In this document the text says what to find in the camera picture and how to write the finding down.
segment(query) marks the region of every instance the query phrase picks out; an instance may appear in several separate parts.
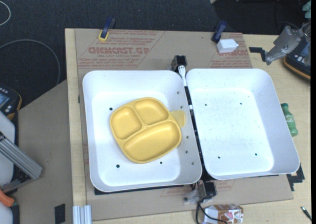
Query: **white tray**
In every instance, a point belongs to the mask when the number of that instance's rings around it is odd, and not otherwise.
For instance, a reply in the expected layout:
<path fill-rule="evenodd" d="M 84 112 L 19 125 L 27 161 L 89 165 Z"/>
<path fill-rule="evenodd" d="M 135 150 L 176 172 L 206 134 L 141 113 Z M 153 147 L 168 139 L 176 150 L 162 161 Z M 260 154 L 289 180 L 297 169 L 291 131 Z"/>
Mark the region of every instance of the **white tray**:
<path fill-rule="evenodd" d="M 270 76 L 259 69 L 187 73 L 207 172 L 219 180 L 293 173 L 299 158 Z"/>
<path fill-rule="evenodd" d="M 186 76 L 205 169 L 215 179 L 293 173 L 299 158 L 270 76 L 258 69 L 193 69 Z M 83 78 L 90 178 L 105 192 L 193 184 L 202 165 L 180 76 L 172 71 L 91 71 Z M 180 145 L 133 163 L 109 125 L 116 108 L 143 97 L 182 109 Z"/>
<path fill-rule="evenodd" d="M 83 79 L 90 178 L 105 192 L 193 184 L 202 167 L 180 76 L 172 71 L 92 71 Z M 117 145 L 110 115 L 118 107 L 143 97 L 160 100 L 170 111 L 182 109 L 186 125 L 180 145 L 158 160 L 130 161 Z"/>

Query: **pen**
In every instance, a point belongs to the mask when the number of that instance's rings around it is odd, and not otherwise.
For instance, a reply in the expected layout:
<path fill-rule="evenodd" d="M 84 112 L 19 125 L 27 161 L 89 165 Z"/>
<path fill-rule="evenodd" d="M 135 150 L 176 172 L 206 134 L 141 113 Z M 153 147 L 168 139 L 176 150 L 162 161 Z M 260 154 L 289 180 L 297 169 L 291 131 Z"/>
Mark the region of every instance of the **pen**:
<path fill-rule="evenodd" d="M 304 207 L 304 206 L 301 206 L 301 208 L 302 208 L 304 214 L 305 214 L 310 220 L 312 220 L 312 217 L 311 217 L 310 214 L 307 212 L 307 210 L 305 209 L 305 207 Z"/>

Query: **wooden table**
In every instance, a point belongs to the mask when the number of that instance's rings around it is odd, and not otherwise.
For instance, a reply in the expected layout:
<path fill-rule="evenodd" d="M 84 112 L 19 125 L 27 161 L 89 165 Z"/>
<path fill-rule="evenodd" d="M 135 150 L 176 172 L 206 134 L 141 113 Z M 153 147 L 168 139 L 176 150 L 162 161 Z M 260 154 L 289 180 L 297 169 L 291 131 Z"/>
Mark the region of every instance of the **wooden table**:
<path fill-rule="evenodd" d="M 66 29 L 66 59 L 67 83 L 70 121 L 70 143 L 73 181 L 74 205 L 87 204 L 85 194 L 85 178 L 83 169 L 83 155 L 81 142 L 80 108 L 78 103 L 78 73 L 76 58 L 75 30 Z M 262 47 L 269 51 L 277 36 L 244 35 L 247 47 Z M 294 142 L 300 157 L 305 180 L 294 185 L 294 199 L 280 202 L 242 205 L 244 208 L 244 223 L 246 224 L 296 224 L 309 223 L 309 219 L 302 212 L 304 206 L 310 214 L 311 203 L 311 85 L 310 82 L 295 75 L 287 69 L 282 60 L 274 61 L 267 66 L 262 62 L 259 54 L 250 53 L 253 68 L 265 70 L 273 79 L 277 95 L 281 103 L 288 103 L 293 113 L 299 134 Z M 95 221 L 96 224 L 160 224 L 160 223 L 195 223 L 195 212 L 184 211 L 170 214 L 148 215 L 114 220 Z"/>

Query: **black floor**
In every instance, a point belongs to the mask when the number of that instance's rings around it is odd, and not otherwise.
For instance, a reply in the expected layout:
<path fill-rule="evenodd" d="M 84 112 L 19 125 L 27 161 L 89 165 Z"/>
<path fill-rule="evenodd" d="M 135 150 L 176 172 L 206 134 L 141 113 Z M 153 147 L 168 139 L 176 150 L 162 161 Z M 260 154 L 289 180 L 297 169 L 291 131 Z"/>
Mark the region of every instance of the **black floor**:
<path fill-rule="evenodd" d="M 0 26 L 0 82 L 11 86 L 27 105 L 66 79 L 65 28 L 103 28 L 108 15 L 116 29 L 214 31 L 226 20 L 225 31 L 277 35 L 286 24 L 306 21 L 308 0 L 0 0 L 11 18 Z M 8 10 L 0 4 L 0 23 Z M 20 39 L 33 41 L 9 42 Z"/>

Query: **small carton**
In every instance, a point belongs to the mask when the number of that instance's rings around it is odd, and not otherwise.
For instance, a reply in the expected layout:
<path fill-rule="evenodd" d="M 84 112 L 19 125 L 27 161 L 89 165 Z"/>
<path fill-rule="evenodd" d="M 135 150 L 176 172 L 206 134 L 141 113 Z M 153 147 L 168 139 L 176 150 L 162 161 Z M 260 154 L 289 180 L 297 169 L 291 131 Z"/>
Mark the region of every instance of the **small carton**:
<path fill-rule="evenodd" d="M 205 216 L 204 223 L 206 224 L 235 224 L 243 221 L 243 208 L 235 204 L 212 205 L 207 207 L 205 212 L 214 219 Z"/>

